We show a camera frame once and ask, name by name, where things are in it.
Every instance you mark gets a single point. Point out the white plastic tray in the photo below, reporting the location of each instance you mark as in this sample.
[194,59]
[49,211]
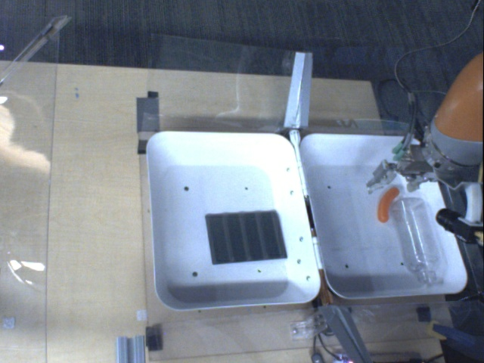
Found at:
[227,172]
[351,218]

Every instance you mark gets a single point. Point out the black cylinder on white bracket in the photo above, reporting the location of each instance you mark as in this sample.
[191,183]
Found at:
[455,221]

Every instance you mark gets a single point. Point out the pale wood board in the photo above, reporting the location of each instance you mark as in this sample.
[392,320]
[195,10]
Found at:
[234,97]

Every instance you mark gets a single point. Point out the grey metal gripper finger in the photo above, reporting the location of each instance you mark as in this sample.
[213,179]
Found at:
[382,176]
[416,183]

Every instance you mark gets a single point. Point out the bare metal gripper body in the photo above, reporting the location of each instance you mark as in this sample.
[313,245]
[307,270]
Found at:
[417,163]

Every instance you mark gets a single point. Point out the clear plastic bottle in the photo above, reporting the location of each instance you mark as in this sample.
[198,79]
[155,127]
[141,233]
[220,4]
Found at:
[419,236]

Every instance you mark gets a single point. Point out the orange sausage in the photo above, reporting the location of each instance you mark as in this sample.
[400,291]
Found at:
[385,206]

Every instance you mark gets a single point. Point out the black ribbed rectangular pad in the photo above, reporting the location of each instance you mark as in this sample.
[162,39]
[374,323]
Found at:
[246,237]

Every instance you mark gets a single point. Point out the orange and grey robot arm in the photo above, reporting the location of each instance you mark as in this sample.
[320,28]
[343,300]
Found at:
[463,100]

